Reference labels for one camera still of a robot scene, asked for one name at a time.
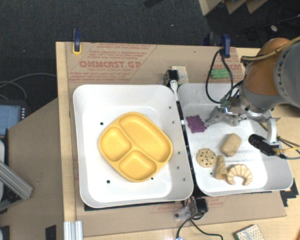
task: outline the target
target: divided plate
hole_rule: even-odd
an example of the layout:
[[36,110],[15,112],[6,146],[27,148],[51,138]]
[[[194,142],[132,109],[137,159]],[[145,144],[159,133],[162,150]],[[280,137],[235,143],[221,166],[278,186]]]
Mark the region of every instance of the divided plate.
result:
[[[88,206],[106,208],[180,201],[192,194],[194,183],[178,108],[169,88],[85,84],[74,91],[73,105],[80,195]],[[146,116],[166,134],[173,146],[169,161],[143,182],[124,178],[99,150],[99,139],[106,128],[130,112]]]
[[167,135],[137,112],[126,113],[110,124],[101,134],[99,149],[108,163],[132,182],[156,174],[173,151]]
[[[229,91],[230,84],[210,83],[208,87],[210,96],[214,100],[219,100]],[[204,122],[217,106],[208,99],[204,83],[183,84],[179,88],[178,94],[184,118],[199,115]],[[238,126],[231,126],[230,120],[225,118],[210,125],[205,132],[196,133],[191,133],[187,121],[185,121],[185,125],[196,182],[206,195],[221,196],[278,191],[291,186],[293,176],[288,161],[277,156],[267,156],[249,144],[248,138],[251,134],[267,138],[266,131],[256,121],[245,120]],[[203,148],[212,150],[216,155],[222,155],[221,146],[226,137],[232,133],[242,139],[242,144],[234,156],[224,155],[225,165],[229,168],[232,165],[245,164],[253,175],[252,182],[247,186],[242,185],[240,177],[235,177],[235,185],[227,183],[226,180],[216,179],[214,177],[215,166],[203,168],[196,160],[198,150]]]

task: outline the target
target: croissant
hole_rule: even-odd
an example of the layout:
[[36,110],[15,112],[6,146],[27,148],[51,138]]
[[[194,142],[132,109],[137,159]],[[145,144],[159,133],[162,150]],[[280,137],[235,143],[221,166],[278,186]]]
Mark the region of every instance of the croissant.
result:
[[245,164],[235,164],[228,170],[228,178],[227,181],[231,185],[235,185],[236,182],[234,177],[242,177],[244,179],[243,185],[247,186],[252,182],[253,176],[251,171]]

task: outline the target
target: black floor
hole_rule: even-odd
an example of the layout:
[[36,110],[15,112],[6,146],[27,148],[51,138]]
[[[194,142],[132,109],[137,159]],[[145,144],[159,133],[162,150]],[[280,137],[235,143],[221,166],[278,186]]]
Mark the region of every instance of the black floor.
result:
[[[34,74],[56,74],[56,41],[71,41],[79,27],[85,42],[194,45],[213,33],[228,34],[235,47],[259,48],[273,37],[266,28],[253,34],[242,30],[300,14],[300,0],[269,0],[250,14],[246,5],[233,14],[220,4],[206,17],[198,0],[0,0],[0,81]],[[280,24],[278,35],[300,35],[300,17]],[[28,95],[32,111],[57,97],[52,76],[31,76],[16,81]],[[8,99],[23,99],[13,85],[0,89]]]

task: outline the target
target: yellow plate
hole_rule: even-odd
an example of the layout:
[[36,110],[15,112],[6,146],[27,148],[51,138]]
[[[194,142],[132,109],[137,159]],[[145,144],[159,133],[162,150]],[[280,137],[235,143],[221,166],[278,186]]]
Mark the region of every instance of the yellow plate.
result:
[[122,176],[143,182],[170,159],[173,146],[167,135],[141,113],[117,118],[101,134],[99,150]]

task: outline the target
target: purple toy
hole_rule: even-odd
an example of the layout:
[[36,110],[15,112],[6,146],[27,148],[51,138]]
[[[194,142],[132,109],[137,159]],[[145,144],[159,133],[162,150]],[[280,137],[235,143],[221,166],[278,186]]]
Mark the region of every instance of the purple toy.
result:
[[185,119],[187,120],[188,126],[193,134],[204,133],[207,129],[199,115],[187,116]]

